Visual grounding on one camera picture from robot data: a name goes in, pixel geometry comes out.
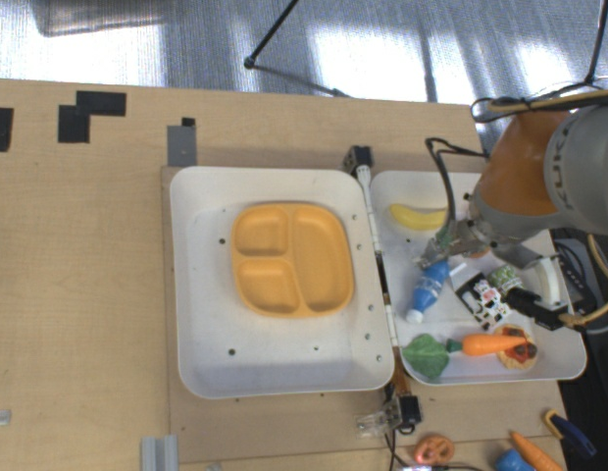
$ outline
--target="green lettuce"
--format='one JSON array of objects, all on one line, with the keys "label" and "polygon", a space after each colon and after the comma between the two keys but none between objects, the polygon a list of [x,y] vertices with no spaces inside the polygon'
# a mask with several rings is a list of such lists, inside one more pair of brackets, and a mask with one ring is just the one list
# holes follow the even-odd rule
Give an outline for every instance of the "green lettuce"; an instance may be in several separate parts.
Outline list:
[{"label": "green lettuce", "polygon": [[402,355],[416,372],[429,379],[439,377],[450,361],[445,346],[428,334],[413,339]]}]

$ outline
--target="white tray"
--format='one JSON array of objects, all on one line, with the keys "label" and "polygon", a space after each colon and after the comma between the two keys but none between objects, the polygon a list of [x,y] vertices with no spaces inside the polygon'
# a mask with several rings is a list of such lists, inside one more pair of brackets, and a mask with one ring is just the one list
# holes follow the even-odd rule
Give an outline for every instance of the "white tray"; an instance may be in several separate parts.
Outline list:
[{"label": "white tray", "polygon": [[[178,366],[192,393],[368,391],[389,381],[393,357],[380,280],[363,193],[353,178],[339,171],[187,168],[171,184],[171,201]],[[318,204],[342,222],[355,290],[338,313],[272,318],[239,299],[232,223],[243,209],[276,201]]]},{"label": "white tray", "polygon": [[[478,178],[479,175],[475,174],[451,174],[458,213],[467,211],[467,202],[463,200],[463,195],[474,190]],[[372,183],[372,196],[400,345],[406,346],[421,334],[431,334],[437,340],[445,341],[448,338],[458,340],[469,333],[481,333],[482,329],[454,294],[449,280],[439,301],[426,311],[422,324],[411,325],[404,319],[411,303],[413,287],[420,277],[413,260],[421,255],[434,232],[409,231],[392,219],[388,207],[393,203],[401,203],[415,208],[444,208],[445,191],[439,174],[393,171],[381,173]],[[542,254],[554,253],[548,232],[530,239],[526,245]],[[460,257],[454,257],[451,264],[461,261]],[[479,260],[463,261],[477,267],[484,274],[504,264],[492,255]],[[561,272],[557,272],[561,299],[569,301]],[[521,277],[527,288],[540,292],[539,280],[534,271],[526,271]],[[529,370],[507,370],[495,355],[476,358],[464,357],[462,353],[450,356],[450,363],[436,380],[430,380],[415,372],[406,361],[405,367],[418,381],[433,386],[562,380],[575,378],[583,372],[586,355],[579,334],[567,329],[549,332],[517,312],[514,312],[506,323],[523,326],[536,341],[538,358]]]}]

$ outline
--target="orange carrot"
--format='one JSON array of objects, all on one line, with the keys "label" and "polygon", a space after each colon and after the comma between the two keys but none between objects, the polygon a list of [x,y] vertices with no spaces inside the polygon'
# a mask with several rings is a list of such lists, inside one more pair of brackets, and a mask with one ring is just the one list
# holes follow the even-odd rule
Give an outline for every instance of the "orange carrot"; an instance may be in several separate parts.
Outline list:
[{"label": "orange carrot", "polygon": [[467,335],[463,338],[463,352],[468,356],[483,356],[502,350],[512,349],[527,343],[525,337],[512,337],[508,335]]},{"label": "orange carrot", "polygon": [[537,471],[563,471],[559,464],[520,433],[511,432],[511,438],[513,438],[513,442],[516,444],[522,458]]}]

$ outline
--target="tripod leg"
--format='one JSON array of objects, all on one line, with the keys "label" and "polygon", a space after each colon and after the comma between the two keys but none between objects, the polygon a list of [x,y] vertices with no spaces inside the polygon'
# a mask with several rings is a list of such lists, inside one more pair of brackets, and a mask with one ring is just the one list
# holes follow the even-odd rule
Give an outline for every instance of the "tripod leg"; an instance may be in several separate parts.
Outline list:
[{"label": "tripod leg", "polygon": [[291,14],[291,11],[294,9],[294,7],[297,5],[297,2],[299,2],[299,1],[300,0],[291,0],[289,2],[289,4],[286,6],[286,9],[284,9],[284,11],[282,12],[282,14],[280,14],[279,18],[276,20],[274,25],[270,28],[270,30],[267,32],[267,34],[263,37],[261,42],[258,44],[258,47],[256,47],[256,49],[254,49],[254,52],[252,52],[252,54],[250,54],[249,56],[247,56],[245,58],[245,62],[243,64],[247,70],[251,70],[252,68],[254,68],[254,65],[256,64],[256,59],[258,58],[259,54],[261,52],[263,52],[263,49],[267,46],[267,44],[270,42],[270,40],[274,37],[274,35],[276,34],[276,31],[278,31],[278,29],[282,26],[282,23],[284,23],[284,20],[286,20],[286,18],[288,18],[288,15]]}]

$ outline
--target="blue bottle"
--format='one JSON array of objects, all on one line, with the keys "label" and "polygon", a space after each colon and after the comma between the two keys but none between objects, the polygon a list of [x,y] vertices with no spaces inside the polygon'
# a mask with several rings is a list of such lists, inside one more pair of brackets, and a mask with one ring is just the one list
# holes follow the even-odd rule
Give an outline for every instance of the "blue bottle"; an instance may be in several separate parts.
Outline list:
[{"label": "blue bottle", "polygon": [[535,471],[514,449],[505,451],[496,460],[496,471]]},{"label": "blue bottle", "polygon": [[413,290],[413,306],[406,313],[406,320],[412,324],[422,323],[424,312],[437,302],[443,282],[450,275],[447,260],[441,260],[428,267]]}]

